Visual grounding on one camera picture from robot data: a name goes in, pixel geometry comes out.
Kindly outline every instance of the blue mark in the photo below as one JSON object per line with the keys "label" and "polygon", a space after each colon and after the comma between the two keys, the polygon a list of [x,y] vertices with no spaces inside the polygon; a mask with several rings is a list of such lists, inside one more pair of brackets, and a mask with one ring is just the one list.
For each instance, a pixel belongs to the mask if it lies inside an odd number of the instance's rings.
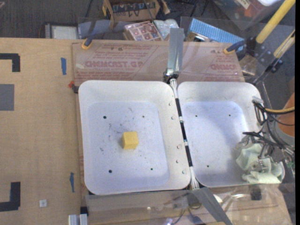
{"label": "blue mark", "polygon": [[72,193],[75,192],[75,189],[74,189],[74,173],[70,173],[70,183],[71,183],[71,187],[72,187]]}
{"label": "blue mark", "polygon": [[63,75],[67,75],[67,60],[65,58],[60,58],[61,60],[61,70]]}

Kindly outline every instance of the gray floor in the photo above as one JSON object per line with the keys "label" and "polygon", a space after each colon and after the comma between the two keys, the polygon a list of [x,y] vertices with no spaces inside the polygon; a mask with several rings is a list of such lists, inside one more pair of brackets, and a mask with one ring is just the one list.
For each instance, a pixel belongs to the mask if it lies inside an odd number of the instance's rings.
{"label": "gray floor", "polygon": [[[85,17],[90,0],[0,0],[5,2],[5,6],[0,9],[0,37],[9,38],[38,38],[40,29],[43,23],[79,23]],[[98,18],[102,16],[102,1],[94,0],[90,9],[90,17]],[[199,3],[199,6],[194,12],[194,17],[201,19],[217,19],[227,20],[228,18],[222,11],[212,2],[209,1],[208,6],[201,16],[204,6]],[[173,6],[177,21],[180,22],[181,16],[189,16],[193,9],[192,5],[178,4]],[[270,36],[269,45],[275,50],[285,36],[288,29],[295,27],[295,6],[288,12],[285,18],[281,21],[281,28]],[[257,35],[260,28],[254,26],[247,31],[238,32],[243,36],[247,33]],[[265,79],[265,88],[268,93],[270,103],[273,108],[280,109],[287,102],[291,95],[291,90],[288,89],[288,82],[295,75],[295,46],[285,53],[282,57],[283,66],[274,74],[270,74]],[[258,86],[264,97],[264,89],[262,84]],[[293,209],[294,197],[288,197],[291,216],[295,220],[295,212]]]}

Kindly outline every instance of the yellow handle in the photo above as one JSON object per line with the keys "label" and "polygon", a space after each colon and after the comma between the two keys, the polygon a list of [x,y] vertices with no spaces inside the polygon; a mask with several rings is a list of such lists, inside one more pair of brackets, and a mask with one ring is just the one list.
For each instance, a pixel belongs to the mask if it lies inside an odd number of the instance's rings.
{"label": "yellow handle", "polygon": [[270,35],[270,33],[276,28],[279,22],[284,18],[287,12],[292,8],[292,6],[296,3],[296,0],[285,0],[284,3],[280,6],[277,12],[272,16],[272,18],[268,21],[263,30],[259,33],[256,38],[256,41],[262,44],[266,38]]}
{"label": "yellow handle", "polygon": [[284,42],[275,50],[274,57],[281,58],[281,56],[295,43],[296,35],[294,31],[284,40]]}

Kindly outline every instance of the small white square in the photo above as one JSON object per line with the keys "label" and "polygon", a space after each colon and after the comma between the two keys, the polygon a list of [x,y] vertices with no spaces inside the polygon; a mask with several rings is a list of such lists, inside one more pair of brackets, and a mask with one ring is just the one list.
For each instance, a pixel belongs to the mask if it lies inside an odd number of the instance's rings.
{"label": "small white square", "polygon": [[40,208],[47,207],[47,199],[39,200],[39,207]]}

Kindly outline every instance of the black corner marking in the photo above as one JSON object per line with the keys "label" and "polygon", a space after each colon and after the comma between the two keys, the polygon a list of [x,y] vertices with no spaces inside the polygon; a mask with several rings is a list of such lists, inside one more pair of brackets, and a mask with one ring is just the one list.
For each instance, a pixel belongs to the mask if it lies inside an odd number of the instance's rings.
{"label": "black corner marking", "polygon": [[13,73],[18,73],[21,71],[19,54],[17,54],[17,53],[0,53],[0,60],[11,60]]}
{"label": "black corner marking", "polygon": [[21,183],[10,183],[9,202],[0,202],[0,212],[18,210],[21,206]]}

